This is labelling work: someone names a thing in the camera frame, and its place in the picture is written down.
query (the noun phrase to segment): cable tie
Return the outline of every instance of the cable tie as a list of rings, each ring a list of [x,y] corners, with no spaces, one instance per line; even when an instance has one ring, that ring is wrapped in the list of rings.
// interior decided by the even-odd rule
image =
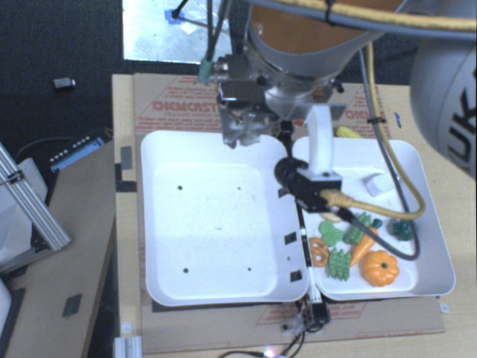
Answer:
[[[375,125],[376,123],[386,123],[386,118],[383,116],[378,116],[376,118],[369,118],[366,122],[372,123],[373,125]]]
[[[332,27],[335,26],[334,22],[331,22],[329,20],[329,14],[331,13],[331,7],[333,6],[334,3],[336,3],[336,0],[325,0],[327,8],[326,8],[326,13],[325,13],[325,22],[330,24]]]
[[[0,186],[3,186],[7,183],[15,184],[20,182],[21,179],[25,178],[25,174],[22,170],[15,171],[13,174],[7,176],[7,180],[0,182]]]

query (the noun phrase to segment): cardboard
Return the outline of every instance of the cardboard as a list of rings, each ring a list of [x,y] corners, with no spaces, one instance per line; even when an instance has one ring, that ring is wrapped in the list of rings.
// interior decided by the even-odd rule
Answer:
[[[281,326],[297,314],[295,304],[166,308],[153,304],[145,288],[145,244],[140,144],[154,130],[221,131],[215,109],[215,85],[196,84],[194,76],[135,75],[136,165],[142,308],[145,354],[282,345],[293,336]],[[372,137],[361,85],[346,84],[345,93],[331,101],[347,109],[335,125],[346,125]],[[297,135],[306,132],[297,129]],[[440,307],[435,298],[398,298],[328,305],[331,322],[307,342],[442,333]]]

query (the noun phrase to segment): black floor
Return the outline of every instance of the black floor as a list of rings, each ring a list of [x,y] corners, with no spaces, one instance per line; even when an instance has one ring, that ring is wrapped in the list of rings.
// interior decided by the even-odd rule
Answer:
[[[240,38],[246,6],[235,3],[230,27]],[[197,67],[122,59],[121,0],[0,0],[0,142],[16,154],[29,142],[57,136],[75,137],[112,127],[111,75],[158,72],[196,74]],[[376,42],[376,80],[407,84],[417,41],[384,36]],[[342,81],[359,82],[353,59]],[[74,90],[55,92],[55,78],[77,81]],[[44,143],[25,150],[40,170],[58,145]],[[98,314],[91,357],[107,357],[114,331],[113,273]]]

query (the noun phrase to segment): toy pumpkin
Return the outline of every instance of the toy pumpkin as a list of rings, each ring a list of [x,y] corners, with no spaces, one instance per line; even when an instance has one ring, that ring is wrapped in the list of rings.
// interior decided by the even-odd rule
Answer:
[[[370,252],[363,262],[364,278],[374,286],[389,285],[399,274],[397,258],[386,251]]]

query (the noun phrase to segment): empty white tray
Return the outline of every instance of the empty white tray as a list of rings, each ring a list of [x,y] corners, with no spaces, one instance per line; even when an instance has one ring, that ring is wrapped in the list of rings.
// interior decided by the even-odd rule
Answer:
[[[378,288],[370,285],[362,275],[361,263],[350,268],[350,278],[339,281],[331,278],[327,268],[315,268],[315,281],[319,290],[327,297],[337,300],[364,300],[371,298],[414,297],[428,295],[445,295],[452,291],[455,285],[455,274],[452,268],[449,252],[442,231],[440,229],[437,213],[435,212],[431,194],[424,175],[423,166],[416,149],[406,142],[391,141],[392,148],[397,155],[402,167],[421,193],[426,202],[426,212],[414,221],[414,226],[419,236],[421,254],[416,261],[406,261],[398,258],[400,274],[388,286]],[[309,139],[300,138],[293,147],[294,156],[308,160]],[[364,185],[364,179],[376,173],[386,172],[387,166],[374,139],[334,139],[334,172],[342,176],[342,191],[351,195],[356,200],[378,204],[393,210],[402,211],[402,205],[397,191],[393,189],[375,198],[370,195]],[[406,200],[411,210],[417,209],[417,202],[407,187],[403,187]],[[362,211],[354,210],[358,215]],[[405,253],[414,251],[413,242],[398,241],[389,231],[390,219],[372,214],[383,220],[384,224],[378,229],[379,235],[387,242],[396,246]],[[305,214],[306,232],[311,236],[320,237],[318,226],[322,218],[318,214]],[[348,230],[347,223],[337,223],[336,228]],[[350,250],[350,246],[340,242],[337,250]],[[384,249],[377,243],[372,251]]]
[[[142,142],[146,284],[166,306],[294,301],[309,285],[294,199],[278,199],[269,136],[235,150],[220,134]]]

